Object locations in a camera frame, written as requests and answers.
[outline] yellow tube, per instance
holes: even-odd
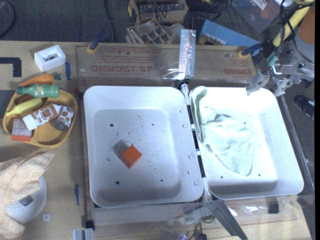
[[[314,0],[304,0],[305,2],[313,2]],[[297,10],[292,17],[290,18],[289,22],[291,23],[291,26],[293,29],[295,29],[295,27],[299,24],[299,22],[304,18],[304,16],[307,14],[309,10],[309,7]],[[284,38],[283,40],[285,40],[289,34],[291,33],[291,29],[289,27],[289,24],[285,24],[284,26]],[[278,47],[280,45],[281,42],[281,37],[280,37],[280,33],[273,39],[273,45],[275,47]]]

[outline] toy carrot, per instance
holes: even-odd
[[[23,83],[20,83],[18,86],[29,86],[33,84],[52,85],[55,79],[59,80],[60,75],[57,74],[56,76],[53,76],[52,74],[45,73],[37,75],[27,81],[24,81]]]

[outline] wooden tray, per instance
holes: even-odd
[[[21,96],[22,95],[14,93],[8,107],[6,108],[6,112],[11,111],[14,108],[14,106],[16,105],[15,101],[19,99]],[[24,143],[38,146],[38,147],[55,148],[61,145],[62,143],[64,143],[68,138],[77,117],[78,102],[76,98],[73,95],[71,95],[69,92],[60,89],[58,98],[49,97],[44,100],[44,103],[42,106],[46,106],[50,103],[57,104],[57,105],[64,105],[64,106],[73,108],[74,115],[73,115],[72,123],[70,125],[69,130],[67,131],[57,130],[56,128],[53,127],[52,122],[48,122],[44,125],[39,126],[35,130],[33,130],[31,141],[24,141]],[[8,135],[11,135],[14,119],[16,118],[22,119],[24,116],[28,114],[30,114],[30,111],[22,114],[11,114],[9,116],[6,116],[6,114],[4,114],[3,121],[2,121],[4,131]]]

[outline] orange block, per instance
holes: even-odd
[[[121,155],[121,161],[130,168],[133,166],[142,156],[142,154],[136,149],[135,146],[131,145]]]

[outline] green bottle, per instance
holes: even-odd
[[[59,86],[56,84],[33,84],[29,87],[19,86],[16,93],[29,94],[35,98],[58,98]]]

